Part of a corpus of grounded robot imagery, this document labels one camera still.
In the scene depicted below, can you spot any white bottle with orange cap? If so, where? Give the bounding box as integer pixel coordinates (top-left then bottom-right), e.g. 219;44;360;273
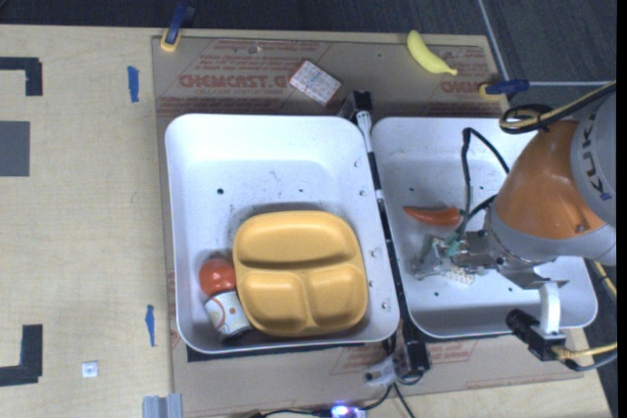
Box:
197;256;254;342

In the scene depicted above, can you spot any brown cardboard board red print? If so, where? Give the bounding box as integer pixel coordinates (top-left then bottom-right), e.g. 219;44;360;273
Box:
150;29;585;410

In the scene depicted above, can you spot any black cylinder on white bracket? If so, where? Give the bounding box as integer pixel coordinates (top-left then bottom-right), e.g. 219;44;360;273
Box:
506;281;569;362

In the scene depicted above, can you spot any white patterned packet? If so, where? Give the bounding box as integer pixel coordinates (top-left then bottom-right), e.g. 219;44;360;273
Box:
440;258;477;287

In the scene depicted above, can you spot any black block with thin wires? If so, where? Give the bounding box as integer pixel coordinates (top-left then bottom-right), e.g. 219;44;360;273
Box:
397;336;433;379
337;89;374;119

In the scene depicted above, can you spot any yellow banana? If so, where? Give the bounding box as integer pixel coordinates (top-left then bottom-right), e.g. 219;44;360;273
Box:
406;29;458;77

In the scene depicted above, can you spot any thin black and white rod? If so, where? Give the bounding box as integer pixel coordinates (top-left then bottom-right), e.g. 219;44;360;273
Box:
356;110;417;348

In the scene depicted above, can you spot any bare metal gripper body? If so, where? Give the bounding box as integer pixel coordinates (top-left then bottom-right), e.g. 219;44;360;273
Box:
453;229;506;274

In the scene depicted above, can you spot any white printed carton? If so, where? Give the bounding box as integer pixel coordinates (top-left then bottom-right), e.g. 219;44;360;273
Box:
288;59;343;107

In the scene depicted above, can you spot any white plastic tray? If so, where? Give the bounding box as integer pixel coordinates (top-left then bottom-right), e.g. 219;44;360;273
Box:
164;113;401;355
370;116;600;340

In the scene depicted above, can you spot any orange carrot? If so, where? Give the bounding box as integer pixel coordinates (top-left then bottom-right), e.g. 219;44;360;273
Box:
402;205;463;228

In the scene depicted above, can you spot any orange divided plate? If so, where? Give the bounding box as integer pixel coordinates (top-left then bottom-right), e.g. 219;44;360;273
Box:
231;209;370;339

